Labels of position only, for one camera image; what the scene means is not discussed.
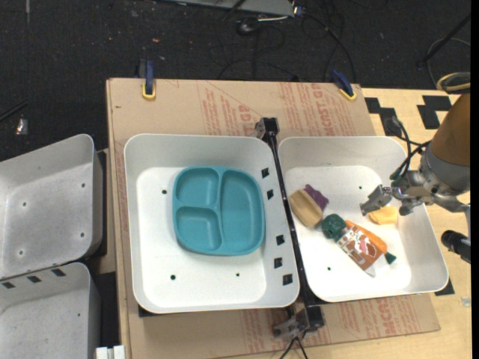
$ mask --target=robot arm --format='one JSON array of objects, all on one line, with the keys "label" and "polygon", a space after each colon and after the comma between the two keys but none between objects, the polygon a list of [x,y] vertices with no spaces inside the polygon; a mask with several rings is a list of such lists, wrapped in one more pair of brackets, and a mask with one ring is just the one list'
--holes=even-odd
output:
[{"label": "robot arm", "polygon": [[[457,196],[470,191],[471,189],[471,97],[465,93],[459,97],[449,110],[444,121],[439,127],[433,139],[419,146],[412,154],[422,153],[419,169],[411,171],[408,160],[403,163],[391,175],[391,186],[379,185],[369,196],[365,203],[361,203],[363,215],[388,204],[391,199],[397,198],[401,201],[399,213],[408,215],[414,211],[416,206],[421,204],[438,206],[450,212],[464,212],[468,219],[469,238],[453,238],[451,233],[446,232],[442,242],[460,242],[469,244],[470,262],[470,204],[458,201]],[[451,248],[452,251],[466,255]]]}]

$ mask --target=cardboard sheet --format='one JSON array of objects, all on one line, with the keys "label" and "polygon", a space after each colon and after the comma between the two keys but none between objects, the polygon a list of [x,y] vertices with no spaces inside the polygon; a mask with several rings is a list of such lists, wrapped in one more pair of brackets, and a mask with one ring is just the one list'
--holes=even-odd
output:
[{"label": "cardboard sheet", "polygon": [[[334,84],[157,80],[156,99],[140,79],[107,81],[110,149],[116,186],[121,339],[132,359],[225,358],[284,350],[272,326],[284,310],[238,310],[140,316],[132,292],[123,148],[140,133],[252,135],[261,117],[277,117],[280,138],[375,135],[359,86],[348,101]],[[305,338],[321,346],[439,330],[428,294],[322,306],[326,327]]]}]

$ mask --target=black floor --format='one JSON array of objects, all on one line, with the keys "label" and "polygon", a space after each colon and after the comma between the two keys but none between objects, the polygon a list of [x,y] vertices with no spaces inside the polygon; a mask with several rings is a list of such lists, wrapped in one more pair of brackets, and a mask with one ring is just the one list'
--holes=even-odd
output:
[{"label": "black floor", "polygon": [[[325,82],[334,67],[367,88],[434,89],[416,63],[471,11],[471,0],[298,3],[310,16],[241,37],[241,11],[224,19],[226,10],[164,1],[0,0],[0,116],[28,104],[0,122],[0,161],[79,133],[107,147],[105,81],[133,77],[141,58],[157,78]],[[470,71],[470,41],[469,21],[430,60],[434,79]]]}]

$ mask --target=white plastic tray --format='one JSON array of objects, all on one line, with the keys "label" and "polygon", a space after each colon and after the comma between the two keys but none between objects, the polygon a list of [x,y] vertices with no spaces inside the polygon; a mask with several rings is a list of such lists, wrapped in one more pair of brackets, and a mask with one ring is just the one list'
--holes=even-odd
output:
[{"label": "white plastic tray", "polygon": [[[308,229],[294,215],[308,284],[328,302],[434,292],[445,287],[448,270],[425,206],[382,225],[363,216],[360,203],[406,158],[387,137],[287,138],[278,148],[288,195],[310,184],[329,199],[324,217],[336,213],[377,234],[397,259],[385,273],[364,273],[320,226]],[[398,200],[390,203],[399,206]]]},{"label": "white plastic tray", "polygon": [[102,171],[88,135],[1,162],[0,279],[95,252],[102,202]]},{"label": "white plastic tray", "polygon": [[71,263],[0,282],[0,357],[93,359],[100,298],[87,267]]},{"label": "white plastic tray", "polygon": [[[296,300],[293,245],[274,159],[264,142],[253,137],[137,135],[125,146],[125,164],[133,290],[145,310],[285,307]],[[198,165],[240,169],[257,180],[266,235],[256,251],[217,257],[180,247],[172,219],[174,179],[182,169]]]}]

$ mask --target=teal plate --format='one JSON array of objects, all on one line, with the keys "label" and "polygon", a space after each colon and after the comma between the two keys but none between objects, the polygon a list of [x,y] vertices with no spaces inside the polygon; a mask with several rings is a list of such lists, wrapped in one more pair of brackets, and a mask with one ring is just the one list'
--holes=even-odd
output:
[{"label": "teal plate", "polygon": [[261,246],[266,229],[260,186],[250,174],[221,166],[194,166],[174,181],[177,241],[209,255],[245,255]]}]

